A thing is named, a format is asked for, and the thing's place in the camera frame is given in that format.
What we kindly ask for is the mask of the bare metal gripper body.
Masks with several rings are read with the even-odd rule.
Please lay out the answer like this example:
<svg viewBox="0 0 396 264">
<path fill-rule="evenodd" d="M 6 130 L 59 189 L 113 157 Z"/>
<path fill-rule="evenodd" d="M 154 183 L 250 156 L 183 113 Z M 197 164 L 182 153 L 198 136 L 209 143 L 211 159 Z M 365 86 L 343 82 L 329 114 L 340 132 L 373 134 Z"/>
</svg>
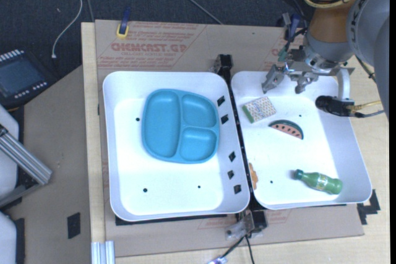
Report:
<svg viewBox="0 0 396 264">
<path fill-rule="evenodd" d="M 311 77 L 312 81 L 320 75 L 331 75 L 339 63 L 328 61 L 317 53 L 306 53 L 303 49 L 291 49 L 285 57 L 284 73 L 293 80 Z"/>
</svg>

